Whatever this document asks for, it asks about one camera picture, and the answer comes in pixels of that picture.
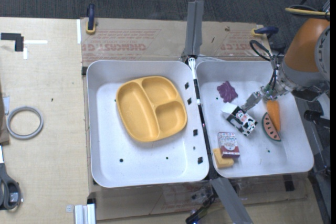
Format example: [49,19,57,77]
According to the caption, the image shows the brown cardboard board, red print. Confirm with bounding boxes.
[80,17,308,221]

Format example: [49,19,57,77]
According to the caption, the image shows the grey tape ring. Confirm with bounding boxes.
[6,105,45,140]

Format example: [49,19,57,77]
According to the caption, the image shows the watermelon slice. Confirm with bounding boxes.
[261,112,282,143]

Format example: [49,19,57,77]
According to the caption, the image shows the yellow cheese wedge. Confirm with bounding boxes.
[212,148,235,169]

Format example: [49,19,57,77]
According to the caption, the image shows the yellow divided plate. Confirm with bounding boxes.
[115,76,188,143]

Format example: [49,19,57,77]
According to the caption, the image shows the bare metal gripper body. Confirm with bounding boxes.
[260,80,292,100]

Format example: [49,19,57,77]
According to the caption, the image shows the red and white carton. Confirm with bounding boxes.
[217,132,241,159]

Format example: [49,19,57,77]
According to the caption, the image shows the cow print milk carton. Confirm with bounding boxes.
[220,102,258,137]

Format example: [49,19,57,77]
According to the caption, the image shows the purple grapes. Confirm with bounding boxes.
[216,80,239,103]

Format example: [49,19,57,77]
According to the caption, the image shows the thin black and white rod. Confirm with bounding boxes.
[188,57,212,179]

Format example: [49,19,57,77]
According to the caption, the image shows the white plastic tray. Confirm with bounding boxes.
[195,60,315,179]
[86,60,210,188]

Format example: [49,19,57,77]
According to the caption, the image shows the grey handled scissors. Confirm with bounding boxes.
[0,162,24,211]

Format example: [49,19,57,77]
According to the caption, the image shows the black cylinder on white bracket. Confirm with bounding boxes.
[291,82,331,124]

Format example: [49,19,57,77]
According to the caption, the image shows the orange carrot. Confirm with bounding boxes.
[266,99,281,132]

